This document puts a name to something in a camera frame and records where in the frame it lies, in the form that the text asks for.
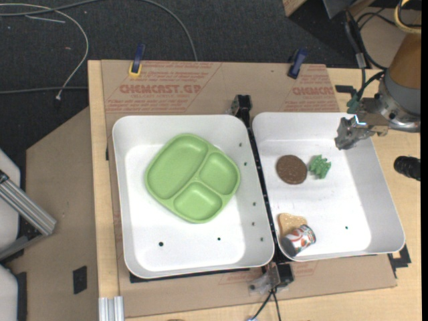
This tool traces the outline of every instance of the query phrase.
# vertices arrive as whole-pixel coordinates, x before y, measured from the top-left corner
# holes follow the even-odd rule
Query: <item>dark gray carpet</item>
[[[57,7],[82,0],[0,0]],[[355,67],[341,20],[330,21],[322,4],[308,2],[285,17],[282,0],[153,0],[187,26],[200,61],[287,62],[299,47],[307,62]],[[2,12],[27,11],[0,7]],[[65,10],[88,34],[89,59],[132,59],[136,45],[147,45],[147,60],[192,61],[179,24],[158,7],[126,0],[103,1]],[[40,17],[67,20],[56,13]],[[78,28],[28,19],[0,18],[0,91],[61,86],[80,61],[85,43]],[[69,83],[86,86],[86,65]],[[0,95],[0,148],[12,159],[88,105],[87,92]]]

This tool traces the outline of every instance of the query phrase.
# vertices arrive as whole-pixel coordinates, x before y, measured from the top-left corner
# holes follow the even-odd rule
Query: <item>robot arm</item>
[[[421,23],[421,16],[415,23]],[[376,133],[385,136],[389,129],[421,131],[421,28],[401,29],[412,33],[406,35],[385,73],[379,74],[379,90],[374,98],[356,101],[354,116],[340,121],[334,139],[338,149],[352,148]]]

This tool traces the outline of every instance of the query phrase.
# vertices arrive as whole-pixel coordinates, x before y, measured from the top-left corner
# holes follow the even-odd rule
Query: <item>black cable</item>
[[[361,68],[361,89],[363,89],[363,87],[365,87],[366,84],[366,70],[365,68]]]
[[[276,288],[274,288],[272,290],[272,295],[274,295],[274,300],[275,300],[275,306],[276,306],[276,313],[278,314],[278,320],[281,320],[281,312],[280,312],[280,305],[278,304],[278,299],[276,298]]]
[[[282,321],[281,319],[281,312],[280,312],[280,305],[278,304],[278,299],[276,298],[276,288],[269,291],[269,295],[267,295],[267,298],[263,302],[263,304],[260,306],[259,310],[255,313],[255,315],[249,319],[249,321],[254,320],[258,317],[258,315],[261,313],[261,311],[265,308],[266,304],[268,304],[270,297],[273,296],[275,300],[275,306],[276,306],[276,312],[278,315],[278,320]]]
[[[354,37],[352,36],[352,32],[349,26],[349,23],[345,23],[345,32],[346,32],[346,37],[348,38],[348,41],[350,43],[350,45],[352,46],[355,54],[359,54],[361,52],[361,49],[359,48],[358,44],[355,42]]]
[[[374,18],[374,17],[378,17],[378,18],[380,18],[380,19],[382,19],[383,21],[386,21],[388,24],[390,24],[390,25],[394,25],[395,26],[395,23],[394,23],[394,21],[393,20],[390,20],[390,19],[388,19],[388,18],[386,18],[386,17],[384,17],[383,15],[380,15],[379,13],[381,12],[381,11],[383,11],[385,8],[383,7],[383,8],[381,8],[381,9],[379,9],[377,12],[367,12],[367,13],[364,13],[364,14],[362,14],[362,15],[360,15],[360,17],[358,17],[358,19],[356,20],[356,22],[359,24],[359,29],[360,29],[360,31],[361,31],[361,29],[372,19],[372,18]],[[367,18],[365,21],[364,21],[364,23],[362,23],[361,25],[360,25],[360,22],[361,22],[361,20],[364,18],[364,17],[366,17],[367,15],[370,15],[370,17],[369,18]]]
[[[366,89],[366,87],[370,83],[372,83],[374,80],[379,80],[383,76],[384,73],[385,73],[384,71],[378,72],[377,74],[375,74],[371,78],[369,78],[367,80],[367,82],[364,83],[364,85],[361,87],[361,89],[356,93],[357,94],[357,101],[361,100],[362,95],[364,94],[364,90]]]
[[[31,12],[0,13],[0,17],[19,17],[19,16],[26,16],[26,15],[38,15],[38,14],[44,14],[44,13],[49,13],[49,12],[61,11],[63,9],[70,9],[73,7],[83,6],[83,5],[87,5],[89,3],[95,3],[95,2],[100,2],[100,1],[106,1],[106,0],[84,0],[84,1],[79,1],[77,3],[70,3],[69,5],[62,5],[62,6],[54,7],[51,9],[44,9],[44,10],[31,11]],[[190,36],[189,31],[187,31],[186,26],[180,20],[180,18],[178,18],[171,10],[167,9],[165,6],[162,6],[160,3],[157,3],[155,1],[152,1],[152,0],[136,0],[136,1],[142,1],[142,2],[148,3],[150,5],[154,5],[160,9],[162,9],[163,11],[167,12],[169,15],[171,15],[180,24],[181,28],[186,33],[187,39],[189,40],[189,43],[190,43],[191,48],[192,48],[193,56],[195,57],[195,61],[196,62],[198,61],[198,57],[196,54],[195,46],[193,45],[192,37]]]
[[[48,90],[88,90],[88,87],[44,87],[44,88],[30,88],[30,89],[20,89],[20,90],[4,90],[0,92],[0,95],[3,94],[20,94],[20,93],[32,93],[32,92],[45,92]]]
[[[265,305],[269,302],[270,296],[272,296],[272,290],[269,291],[269,295],[267,295],[268,297],[265,299],[265,302],[263,302],[263,304],[260,306],[259,310],[254,314],[254,316],[252,318],[250,318],[250,320],[254,320],[255,318],[258,317],[258,315],[260,314],[260,312],[263,310],[263,308],[265,308]]]
[[[360,30],[358,27],[358,23],[355,21],[354,17],[350,13],[350,11],[346,10],[345,14],[346,14],[346,21],[354,32],[354,35],[355,35],[354,38],[356,38],[356,43],[358,44],[360,52],[362,52],[364,54],[364,57],[368,60],[368,62],[370,62],[371,64],[373,64],[374,66],[376,66],[382,70],[386,70],[387,69],[386,67],[378,64],[374,59],[372,59],[372,57],[367,52],[367,49],[366,49],[364,42],[362,40],[362,37],[361,37],[361,33],[360,33]]]

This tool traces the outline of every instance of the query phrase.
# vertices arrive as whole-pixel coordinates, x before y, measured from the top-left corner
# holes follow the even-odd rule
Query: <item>green plate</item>
[[[236,164],[223,151],[194,134],[180,134],[150,162],[144,183],[174,214],[204,223],[226,206],[240,178]]]

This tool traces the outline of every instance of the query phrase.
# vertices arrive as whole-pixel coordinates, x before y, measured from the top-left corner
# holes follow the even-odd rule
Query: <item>black object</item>
[[[281,281],[281,283],[276,286],[277,288],[284,288],[294,282],[294,274],[289,263],[279,263],[276,267],[278,268]]]
[[[288,70],[288,75],[289,77],[296,79],[299,75],[300,72],[300,67],[303,64],[303,61],[305,60],[305,58],[308,56],[308,52],[306,51],[306,49],[298,49],[293,58],[293,64],[290,67],[290,70]]]
[[[357,93],[356,89],[353,86],[341,86],[339,84],[334,86],[338,93],[349,93],[350,97],[353,98]]]
[[[74,294],[79,294],[80,292],[86,290],[88,287],[88,268],[82,266],[73,271],[73,290]]]
[[[274,262],[278,263],[284,263],[288,261],[288,258],[282,254],[281,250],[278,246],[278,239],[276,237],[276,231],[275,231],[275,223],[274,219],[272,217],[272,213],[270,211],[270,203],[268,199],[268,190],[266,189],[266,183],[263,175],[263,169],[261,168],[261,161],[260,161],[260,155],[259,151],[257,149],[257,144],[255,142],[255,137],[253,130],[250,125],[250,117],[249,117],[249,111],[253,107],[251,103],[251,96],[250,95],[236,95],[233,104],[232,104],[232,113],[239,119],[243,121],[245,126],[247,127],[248,137],[249,137],[249,143],[251,145],[251,150],[253,151],[253,157],[255,161],[255,166],[257,167],[257,173],[259,175],[259,181],[260,181],[260,187],[261,191],[263,193],[263,199],[265,201],[265,207],[267,211],[267,218],[269,219],[269,224],[272,232],[272,238],[274,240],[275,244],[275,254],[274,254]]]
[[[131,69],[131,72],[133,72],[134,74],[138,73],[140,62],[144,57],[145,51],[146,51],[146,46],[143,43],[138,43],[135,51],[134,62],[132,63],[132,69]]]
[[[27,273],[21,272],[15,275],[18,282],[18,315],[17,321],[27,320]]]
[[[129,273],[129,282],[132,283],[143,283],[143,282],[152,282],[152,281],[163,281],[163,280],[173,280],[175,278],[189,278],[189,277],[198,277],[198,276],[209,276],[209,275],[217,275],[217,274],[228,274],[229,272],[240,272],[240,271],[249,271],[249,269],[232,269],[232,270],[219,270],[219,271],[209,271],[209,272],[197,272],[195,274],[184,274],[184,275],[176,275],[176,276],[167,276],[160,278],[140,278]]]
[[[397,278],[397,269],[398,268],[407,268],[409,267],[409,264],[412,262],[410,259],[409,251],[407,250],[407,245],[404,245],[404,247],[401,249],[400,257],[394,258],[391,253],[388,253],[389,262],[391,263],[391,267],[394,271],[394,276]]]
[[[406,177],[421,180],[421,159],[411,156],[400,156],[394,162],[394,169]]]

